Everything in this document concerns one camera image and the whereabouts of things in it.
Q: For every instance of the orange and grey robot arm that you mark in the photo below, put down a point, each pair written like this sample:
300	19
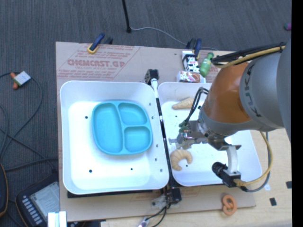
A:
236	98

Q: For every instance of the beige croissant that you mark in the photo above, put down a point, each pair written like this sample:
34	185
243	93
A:
178	156

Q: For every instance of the brown and white carton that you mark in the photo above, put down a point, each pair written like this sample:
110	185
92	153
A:
189	76

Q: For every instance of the white plastic tray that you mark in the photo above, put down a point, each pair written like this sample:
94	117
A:
203	171
113	169

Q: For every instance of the purple grapes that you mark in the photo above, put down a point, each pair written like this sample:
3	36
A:
287	26

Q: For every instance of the orange pretzel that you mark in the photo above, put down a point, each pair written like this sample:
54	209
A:
229	206

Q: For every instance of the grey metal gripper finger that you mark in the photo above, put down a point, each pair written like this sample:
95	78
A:
175	140
184	146

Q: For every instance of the thin black and white rod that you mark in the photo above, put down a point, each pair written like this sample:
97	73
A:
162	124

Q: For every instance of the orange sausage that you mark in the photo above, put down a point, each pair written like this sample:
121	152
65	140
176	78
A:
14	86

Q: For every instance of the cow print white carton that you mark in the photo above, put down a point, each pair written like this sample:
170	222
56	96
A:
191	64

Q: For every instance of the black cylinder on white bracket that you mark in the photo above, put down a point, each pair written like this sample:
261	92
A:
232	161

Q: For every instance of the brown cardboard board red print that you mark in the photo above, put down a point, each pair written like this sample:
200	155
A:
151	60

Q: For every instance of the green bottle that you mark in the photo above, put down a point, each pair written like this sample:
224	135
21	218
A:
205	66

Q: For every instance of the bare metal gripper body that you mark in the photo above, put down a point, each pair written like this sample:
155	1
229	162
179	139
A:
197	135

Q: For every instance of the beige ice cream cone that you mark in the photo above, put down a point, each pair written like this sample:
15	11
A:
183	104

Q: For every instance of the blue divided plate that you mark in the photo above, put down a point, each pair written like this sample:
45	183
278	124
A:
106	126

